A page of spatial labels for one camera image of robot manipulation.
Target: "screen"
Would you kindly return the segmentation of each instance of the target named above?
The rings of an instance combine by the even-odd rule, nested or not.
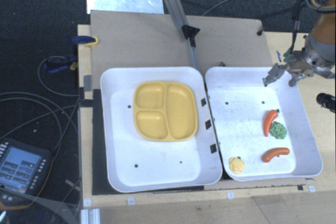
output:
[[[0,162],[1,186],[25,193],[40,161],[39,155],[9,146]]]

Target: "black floor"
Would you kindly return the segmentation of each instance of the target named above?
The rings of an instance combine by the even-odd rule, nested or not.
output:
[[[181,0],[186,14],[202,15],[209,8],[223,0]],[[227,16],[260,19],[266,31],[291,31],[291,8],[295,0],[233,0],[214,9],[208,16]],[[309,32],[316,15],[304,10],[301,16],[302,32]],[[78,24],[88,24],[86,0],[0,0],[0,94],[7,92],[28,92],[41,95],[60,107],[75,105],[77,97],[64,97],[43,88],[38,80],[39,64],[50,56],[71,56],[76,54],[70,38],[76,35]],[[47,74],[44,69],[41,77],[46,85],[55,91],[77,94],[76,72],[64,70],[57,74]],[[32,98],[26,94],[0,95],[5,98]],[[0,136],[5,135],[20,124],[48,111],[40,104],[28,100],[0,102]],[[64,129],[68,120],[57,112]],[[52,150],[59,140],[58,125],[53,116],[21,128],[10,137],[30,145]],[[62,141],[61,150],[55,160],[50,178],[40,194],[44,199],[78,203],[76,190],[67,194],[71,187],[65,184],[68,179],[75,183],[79,179],[78,140],[73,126]],[[51,220],[53,212],[39,204],[30,208],[8,213],[11,223],[62,223]]]

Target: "black clamp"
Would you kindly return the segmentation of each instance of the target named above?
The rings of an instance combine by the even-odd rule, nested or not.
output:
[[[198,34],[199,31],[200,31],[199,28],[196,28],[193,26],[189,26],[189,25],[182,26],[183,35],[185,39],[189,38],[192,47],[196,47],[195,36]]]

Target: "blue tape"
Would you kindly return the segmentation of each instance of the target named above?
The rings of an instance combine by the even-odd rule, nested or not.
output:
[[[278,56],[279,61],[282,62],[282,61],[281,61],[281,57],[280,57],[281,54],[280,54],[280,52],[278,52],[278,51],[277,51],[277,56]]]

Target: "white tray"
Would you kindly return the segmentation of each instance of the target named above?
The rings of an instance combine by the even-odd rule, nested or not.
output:
[[[264,87],[269,69],[214,67],[205,75],[225,171],[238,181],[315,176],[322,159],[299,90],[288,86],[287,73]],[[263,121],[272,109],[280,110],[276,121],[288,130],[284,140],[264,136]],[[261,156],[275,147],[287,147],[290,154],[264,163]],[[229,159],[238,156],[245,163],[241,174],[229,169]]]
[[[189,140],[156,142],[137,133],[133,120],[133,95],[146,81],[166,80],[189,86],[195,95],[198,130]],[[101,76],[108,180],[123,193],[207,185],[222,175],[202,75],[190,67],[114,68]]]

